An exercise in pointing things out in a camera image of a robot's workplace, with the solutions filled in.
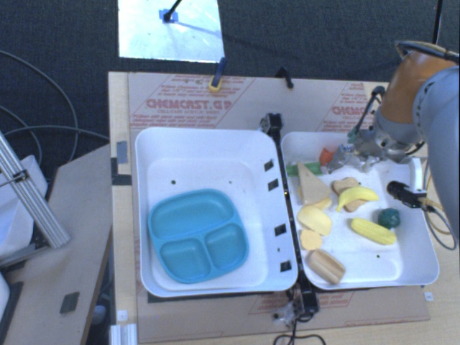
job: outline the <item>yellow banana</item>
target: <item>yellow banana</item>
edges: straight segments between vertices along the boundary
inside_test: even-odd
[[[337,206],[336,211],[340,212],[342,207],[352,201],[355,201],[356,199],[362,199],[364,201],[378,201],[379,196],[372,189],[360,185],[348,188],[340,193],[339,205]]]

